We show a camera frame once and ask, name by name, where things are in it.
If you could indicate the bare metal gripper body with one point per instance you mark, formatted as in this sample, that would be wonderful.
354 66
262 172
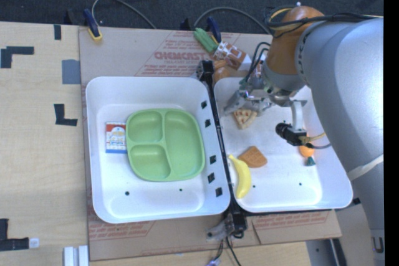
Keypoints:
272 96

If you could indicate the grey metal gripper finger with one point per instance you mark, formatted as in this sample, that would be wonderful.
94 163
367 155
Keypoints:
234 102
262 109

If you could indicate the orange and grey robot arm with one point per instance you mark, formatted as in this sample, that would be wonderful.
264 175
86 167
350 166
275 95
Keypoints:
339 81

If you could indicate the toy pizza slice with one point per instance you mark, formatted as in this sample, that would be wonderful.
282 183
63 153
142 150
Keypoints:
244 119

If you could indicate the orange toy bread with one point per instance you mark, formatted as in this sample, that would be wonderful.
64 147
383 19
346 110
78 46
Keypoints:
222 73

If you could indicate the thin black rod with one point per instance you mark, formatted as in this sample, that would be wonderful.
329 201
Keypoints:
223 146

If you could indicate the orange and white carton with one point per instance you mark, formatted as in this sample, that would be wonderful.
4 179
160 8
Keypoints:
232 54

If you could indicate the orange toy biscuit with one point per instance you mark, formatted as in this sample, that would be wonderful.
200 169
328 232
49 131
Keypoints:
253 158

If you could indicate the orange carrot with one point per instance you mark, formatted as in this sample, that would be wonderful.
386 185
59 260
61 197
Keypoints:
306 151

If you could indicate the green toy vegetable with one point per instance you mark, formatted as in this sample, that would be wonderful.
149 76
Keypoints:
205 40

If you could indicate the yellow banana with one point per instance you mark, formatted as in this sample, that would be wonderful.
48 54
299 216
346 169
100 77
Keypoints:
243 177

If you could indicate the white plastic tray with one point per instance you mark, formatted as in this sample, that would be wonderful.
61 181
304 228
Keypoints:
146 199
280 187

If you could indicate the green divided plate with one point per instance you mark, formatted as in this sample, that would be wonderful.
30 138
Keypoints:
165 146

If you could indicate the brown cardboard board, red print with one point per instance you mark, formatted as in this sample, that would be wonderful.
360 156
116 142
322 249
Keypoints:
131 53

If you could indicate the red, white and blue carton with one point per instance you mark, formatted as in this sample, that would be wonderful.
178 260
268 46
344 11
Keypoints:
115 137

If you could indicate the black cylinder on white bracket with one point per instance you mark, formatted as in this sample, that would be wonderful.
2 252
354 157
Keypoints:
291 134

